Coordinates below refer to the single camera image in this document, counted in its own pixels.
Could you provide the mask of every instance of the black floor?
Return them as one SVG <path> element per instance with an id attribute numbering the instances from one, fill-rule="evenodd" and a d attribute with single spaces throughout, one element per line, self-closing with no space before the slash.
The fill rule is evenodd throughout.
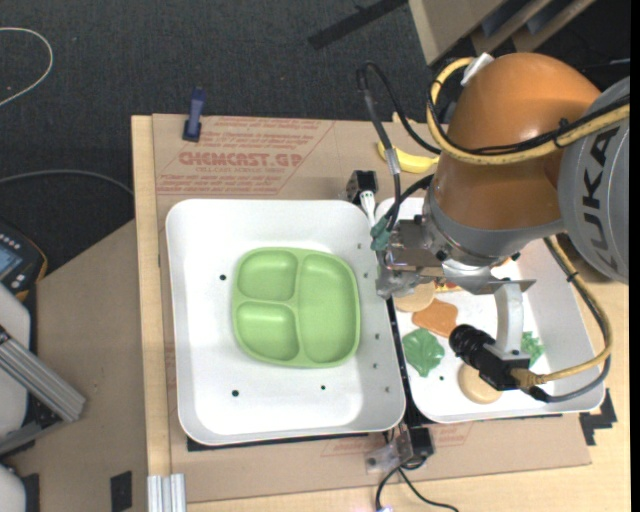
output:
<path id="1" fill-rule="evenodd" d="M 424 120 L 431 70 L 409 7 L 357 30 L 313 38 L 380 0 L 0 0 L 0 27 L 37 30 L 54 67 L 21 98 L 0 106 L 0 180 L 76 169 L 131 179 L 130 116 L 182 113 L 194 85 L 205 114 L 367 119 L 355 69 L 376 61 L 407 114 Z M 630 0 L 599 0 L 538 51 L 583 71 L 601 88 L 629 74 Z M 506 44 L 501 50 L 510 51 Z M 468 56 L 468 41 L 452 51 Z M 39 76 L 47 51 L 33 36 L 0 32 L 0 102 Z M 393 107 L 379 91 L 380 112 Z M 0 183 L 0 218 L 35 240 L 53 270 L 133 218 L 132 198 L 75 176 Z"/>

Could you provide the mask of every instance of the green divided plate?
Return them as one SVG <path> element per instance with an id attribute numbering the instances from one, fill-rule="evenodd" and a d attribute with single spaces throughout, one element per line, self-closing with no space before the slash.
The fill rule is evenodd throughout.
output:
<path id="1" fill-rule="evenodd" d="M 358 348 L 356 278 L 332 254 L 272 247 L 246 253 L 236 267 L 231 309 L 238 343 L 261 361 L 323 368 Z"/>

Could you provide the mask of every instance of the blue object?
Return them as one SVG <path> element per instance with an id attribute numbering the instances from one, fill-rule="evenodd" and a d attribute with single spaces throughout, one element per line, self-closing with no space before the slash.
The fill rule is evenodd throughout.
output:
<path id="1" fill-rule="evenodd" d="M 198 142 L 200 140 L 200 129 L 202 123 L 200 122 L 200 116 L 204 108 L 204 89 L 202 87 L 195 87 L 191 93 L 191 104 L 189 106 L 189 119 L 184 123 L 184 131 L 182 132 L 182 138 L 191 142 Z"/>

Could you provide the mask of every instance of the wooden table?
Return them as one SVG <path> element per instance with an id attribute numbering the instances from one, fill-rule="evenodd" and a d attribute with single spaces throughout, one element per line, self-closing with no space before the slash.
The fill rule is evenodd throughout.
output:
<path id="1" fill-rule="evenodd" d="M 132 118 L 136 228 L 150 475 L 171 474 L 166 371 L 158 269 L 158 227 L 152 119 Z M 588 269 L 583 271 L 588 278 Z M 589 466 L 417 483 L 425 496 L 460 511 L 547 512 L 631 510 L 629 440 L 629 291 L 619 283 L 589 281 L 612 323 L 615 347 L 607 379 L 617 422 L 596 432 Z M 586 316 L 590 332 L 595 322 Z M 189 505 L 190 511 L 372 511 L 375 488 L 363 487 Z M 383 503 L 396 511 L 428 510 L 406 485 L 385 487 Z"/>

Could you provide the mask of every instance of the yellow banana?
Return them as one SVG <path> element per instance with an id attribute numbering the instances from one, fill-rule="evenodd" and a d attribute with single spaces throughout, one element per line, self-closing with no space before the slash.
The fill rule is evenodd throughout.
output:
<path id="1" fill-rule="evenodd" d="M 411 172 L 413 174 L 422 174 L 427 172 L 432 165 L 438 162 L 438 157 L 418 156 L 405 153 L 404 151 L 395 148 L 398 154 L 398 161 L 400 162 L 400 169 L 405 172 Z M 384 155 L 384 146 L 382 142 L 378 142 L 378 153 L 383 160 L 386 160 Z"/>

